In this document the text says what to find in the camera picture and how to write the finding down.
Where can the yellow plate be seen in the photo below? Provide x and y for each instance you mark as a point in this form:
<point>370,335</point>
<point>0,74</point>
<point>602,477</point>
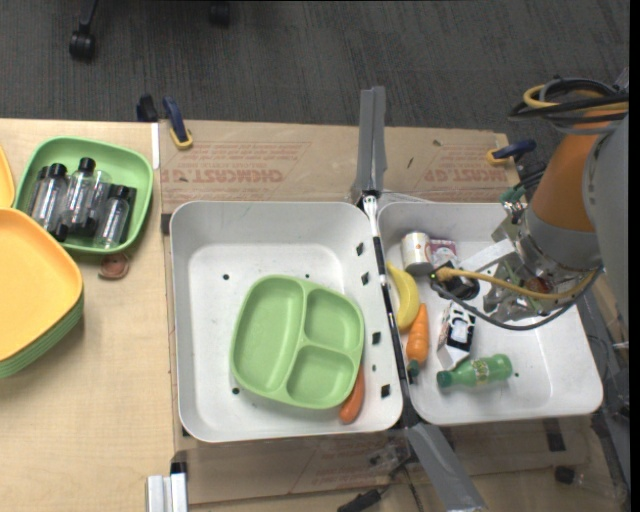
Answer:
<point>35,280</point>
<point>5,180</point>

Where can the black cylinder on white bracket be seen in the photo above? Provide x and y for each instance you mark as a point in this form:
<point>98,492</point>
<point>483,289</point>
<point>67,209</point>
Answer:
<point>457,285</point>

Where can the orange carrot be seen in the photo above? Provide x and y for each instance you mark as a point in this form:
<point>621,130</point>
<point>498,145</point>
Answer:
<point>418,337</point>

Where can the thin black and white rod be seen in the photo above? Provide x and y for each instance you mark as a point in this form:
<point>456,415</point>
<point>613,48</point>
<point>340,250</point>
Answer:
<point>385,280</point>

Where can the white and black carton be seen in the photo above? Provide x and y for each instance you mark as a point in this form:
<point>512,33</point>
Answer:
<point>457,332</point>

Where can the green deep plate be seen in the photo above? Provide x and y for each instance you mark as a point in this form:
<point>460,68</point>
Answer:
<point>135,170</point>

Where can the green divided plate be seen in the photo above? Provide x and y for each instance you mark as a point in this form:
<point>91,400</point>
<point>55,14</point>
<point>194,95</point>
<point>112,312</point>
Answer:
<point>272,330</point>

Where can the pink packet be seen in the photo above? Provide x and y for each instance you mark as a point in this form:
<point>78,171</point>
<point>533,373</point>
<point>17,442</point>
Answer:
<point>444,248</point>

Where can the black chair caster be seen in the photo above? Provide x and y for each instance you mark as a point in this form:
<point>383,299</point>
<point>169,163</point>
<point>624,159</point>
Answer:
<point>82,45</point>

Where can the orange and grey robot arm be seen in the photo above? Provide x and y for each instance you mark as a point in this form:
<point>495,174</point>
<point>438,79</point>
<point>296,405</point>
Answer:
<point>565,180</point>

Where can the green bottle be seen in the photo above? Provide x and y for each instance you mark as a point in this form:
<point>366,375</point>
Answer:
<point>475,372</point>

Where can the yellow banana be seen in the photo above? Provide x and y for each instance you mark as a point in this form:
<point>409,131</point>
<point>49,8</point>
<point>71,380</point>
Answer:
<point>407,297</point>

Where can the white plastic tray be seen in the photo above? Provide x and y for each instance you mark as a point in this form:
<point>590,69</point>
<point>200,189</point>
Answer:
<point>210,320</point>
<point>545,370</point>

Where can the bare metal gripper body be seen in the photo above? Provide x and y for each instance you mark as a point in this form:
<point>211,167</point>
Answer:
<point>530,270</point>

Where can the clear plastic bottle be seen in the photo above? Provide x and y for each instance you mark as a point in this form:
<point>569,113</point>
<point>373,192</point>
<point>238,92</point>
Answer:
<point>102,187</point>
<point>112,220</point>
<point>49,197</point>
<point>79,192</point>

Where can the brown cardboard board, red print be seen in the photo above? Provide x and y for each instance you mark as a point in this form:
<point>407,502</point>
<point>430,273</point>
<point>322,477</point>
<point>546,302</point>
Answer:
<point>280,170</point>

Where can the white can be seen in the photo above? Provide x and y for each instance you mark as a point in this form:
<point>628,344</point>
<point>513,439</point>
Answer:
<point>415,250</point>

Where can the orange sausage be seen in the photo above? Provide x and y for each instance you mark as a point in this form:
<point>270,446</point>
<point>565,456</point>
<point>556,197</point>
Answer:
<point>353,402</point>

